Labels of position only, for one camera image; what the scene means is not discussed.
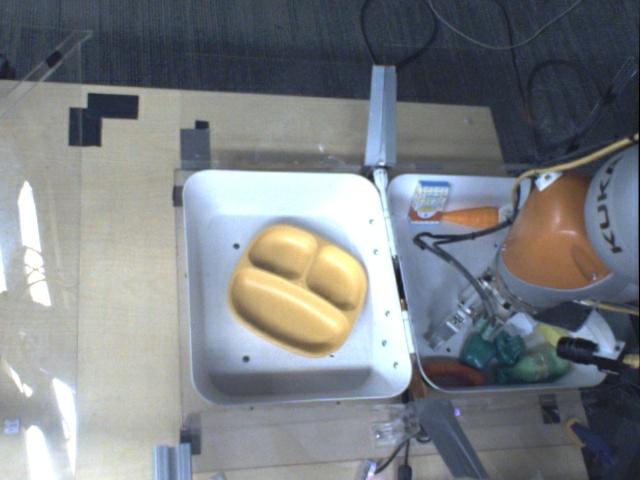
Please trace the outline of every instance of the green bottle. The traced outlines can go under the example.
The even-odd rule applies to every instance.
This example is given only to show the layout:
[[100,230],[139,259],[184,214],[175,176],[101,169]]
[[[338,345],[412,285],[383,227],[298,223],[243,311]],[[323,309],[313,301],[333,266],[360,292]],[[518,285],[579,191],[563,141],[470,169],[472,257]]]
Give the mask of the green bottle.
[[561,359],[548,343],[529,351],[510,367],[499,368],[500,384],[552,382],[569,369],[569,361]]

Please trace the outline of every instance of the gray metal bracket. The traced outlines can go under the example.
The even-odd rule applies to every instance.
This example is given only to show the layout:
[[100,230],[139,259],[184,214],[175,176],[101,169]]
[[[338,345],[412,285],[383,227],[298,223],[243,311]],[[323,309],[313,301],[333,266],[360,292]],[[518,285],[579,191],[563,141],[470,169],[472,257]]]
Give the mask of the gray metal bracket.
[[395,66],[373,66],[365,167],[391,167],[396,163],[397,86]]
[[153,450],[153,480],[191,480],[191,444],[156,446]]

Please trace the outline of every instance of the dark floor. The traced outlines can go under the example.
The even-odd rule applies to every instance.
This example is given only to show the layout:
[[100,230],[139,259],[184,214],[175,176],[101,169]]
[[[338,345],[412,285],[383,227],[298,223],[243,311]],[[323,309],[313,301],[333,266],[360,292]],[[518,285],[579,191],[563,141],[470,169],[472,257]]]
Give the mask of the dark floor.
[[[492,0],[433,0],[459,29],[492,45],[529,37],[576,0],[498,1],[508,22]],[[0,0],[0,54],[24,76],[64,37],[59,29],[89,29],[82,65],[89,83],[365,99],[371,61],[359,21],[364,2]],[[489,106],[505,161],[538,162],[562,154],[575,137],[585,147],[638,130],[637,73],[616,75],[625,62],[637,66],[639,8],[640,0],[584,0],[512,51],[481,48],[436,26],[416,0],[377,0],[365,25],[374,55],[386,63],[435,30],[429,48],[400,71],[399,99]],[[77,76],[68,67],[56,75]],[[598,102],[597,123],[584,127]],[[592,427],[621,457],[610,471],[591,462],[592,478],[637,477],[637,395],[628,383],[585,393]]]

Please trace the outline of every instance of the table surface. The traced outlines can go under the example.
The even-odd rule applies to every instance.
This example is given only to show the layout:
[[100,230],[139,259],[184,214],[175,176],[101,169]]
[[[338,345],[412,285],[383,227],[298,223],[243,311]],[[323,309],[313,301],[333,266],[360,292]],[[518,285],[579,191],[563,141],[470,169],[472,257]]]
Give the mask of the table surface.
[[[182,423],[171,199],[174,172],[180,166],[180,129],[193,128],[196,120],[208,121],[214,160],[222,162],[247,151],[277,157],[292,149],[303,159],[319,152],[321,158],[329,153],[357,161],[364,152],[368,107],[366,101],[46,83],[22,102],[21,111],[34,120],[46,119],[51,136],[67,140],[68,108],[77,105],[78,90],[85,105],[90,92],[140,99],[138,119],[103,120],[102,147],[81,152],[81,218],[75,230],[79,236],[75,474],[92,480],[147,479],[152,477],[154,446],[176,445]],[[7,129],[17,128],[16,122],[5,124],[2,133],[29,133],[25,123]],[[398,144],[399,156],[421,158],[439,172],[501,171],[487,109],[399,104]],[[65,166],[54,168],[62,172]],[[62,192],[64,187],[54,188]],[[562,420],[584,419],[579,393],[559,393],[557,401]],[[537,395],[463,397],[459,403],[469,408],[461,423],[491,478],[587,478],[582,454],[563,425],[542,422]],[[230,417],[228,411],[224,417]],[[336,425],[336,432],[348,435],[349,428]],[[305,433],[310,443],[326,438],[313,423]],[[277,432],[274,436],[269,454],[277,464],[280,453],[286,456],[287,441],[278,442]],[[0,441],[7,451],[19,451],[20,446],[7,436]],[[388,451],[377,453],[383,457]],[[232,448],[227,452],[234,453]],[[250,457],[242,455],[246,451],[241,446],[236,453],[240,455],[229,461],[239,466],[225,471],[229,480],[351,480],[359,464],[350,460],[255,468]],[[15,463],[9,459],[7,478],[28,477],[23,455],[24,451],[12,453]],[[449,478],[432,445],[414,446],[412,455],[415,479]],[[251,469],[242,467],[243,462],[252,464]],[[194,478],[209,479],[213,473],[203,471]],[[390,468],[380,478],[393,475]]]

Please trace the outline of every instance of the yellow divided plate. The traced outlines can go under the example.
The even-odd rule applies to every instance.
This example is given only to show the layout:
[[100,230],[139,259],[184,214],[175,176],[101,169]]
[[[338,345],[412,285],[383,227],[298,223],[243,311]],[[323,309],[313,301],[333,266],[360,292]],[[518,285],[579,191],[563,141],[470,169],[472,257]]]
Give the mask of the yellow divided plate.
[[307,357],[338,350],[356,323],[367,275],[351,254],[287,224],[263,229],[229,282],[231,312],[267,341]]

